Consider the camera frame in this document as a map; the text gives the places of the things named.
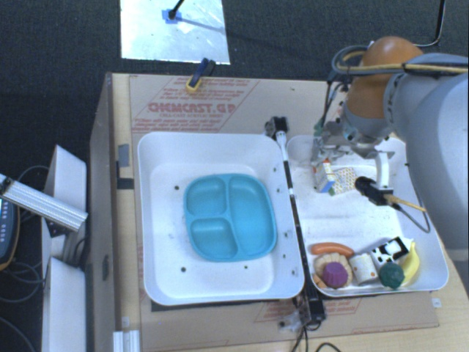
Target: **yellow banana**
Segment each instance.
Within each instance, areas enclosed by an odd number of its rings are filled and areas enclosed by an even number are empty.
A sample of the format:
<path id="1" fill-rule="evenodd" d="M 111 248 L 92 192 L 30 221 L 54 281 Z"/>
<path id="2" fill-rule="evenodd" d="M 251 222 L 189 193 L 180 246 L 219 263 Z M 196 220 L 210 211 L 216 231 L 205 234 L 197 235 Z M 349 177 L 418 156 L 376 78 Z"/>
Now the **yellow banana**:
<path id="1" fill-rule="evenodd" d="M 403 285 L 407 284 L 416 274 L 418 267 L 420 266 L 420 258 L 416 251 L 416 243 L 413 241 L 410 244 L 409 254 L 402 263 L 402 270 L 404 271 Z"/>

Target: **wooden table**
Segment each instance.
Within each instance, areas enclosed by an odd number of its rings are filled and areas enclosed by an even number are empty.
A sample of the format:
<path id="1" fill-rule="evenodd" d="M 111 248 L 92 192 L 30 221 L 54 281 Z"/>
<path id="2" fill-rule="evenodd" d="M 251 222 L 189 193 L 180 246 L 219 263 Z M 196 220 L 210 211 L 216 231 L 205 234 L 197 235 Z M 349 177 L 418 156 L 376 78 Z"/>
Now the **wooden table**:
<path id="1" fill-rule="evenodd" d="M 114 101 L 114 142 L 115 150 L 120 144 L 128 144 L 130 138 L 130 90 L 129 75 L 113 74 Z M 317 83 L 318 97 L 324 92 L 325 85 Z M 121 177 L 133 177 L 132 163 L 120 169 Z M 126 315 L 130 329 L 140 327 L 138 263 L 135 229 L 135 203 L 133 190 L 117 192 L 117 229 L 119 231 L 119 267 L 122 273 L 119 278 L 120 310 Z M 437 318 L 440 326 L 430 329 L 383 332 L 377 334 L 361 334 L 343 337 L 314 338 L 310 334 L 309 350 L 314 351 L 322 342 L 332 342 L 342 352 L 352 351 L 469 351 L 469 300 L 464 286 L 456 272 L 454 264 L 447 257 L 449 269 L 448 284 L 432 297 L 437 299 Z M 256 345 L 240 345 L 222 348 L 194 349 L 187 351 L 235 352 L 235 351 L 290 351 L 294 341 L 269 342 Z M 304 351 L 304 342 L 299 351 Z"/>

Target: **sausage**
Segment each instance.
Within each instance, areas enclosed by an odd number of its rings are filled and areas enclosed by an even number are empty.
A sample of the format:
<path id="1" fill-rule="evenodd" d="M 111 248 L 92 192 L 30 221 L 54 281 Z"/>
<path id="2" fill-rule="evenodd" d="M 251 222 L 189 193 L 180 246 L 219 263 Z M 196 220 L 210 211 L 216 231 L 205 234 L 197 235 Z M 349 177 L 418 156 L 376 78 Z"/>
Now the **sausage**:
<path id="1" fill-rule="evenodd" d="M 352 257 L 355 252 L 341 243 L 316 243 L 309 249 L 311 254 L 320 255 L 324 253 L 339 253 L 347 258 Z"/>

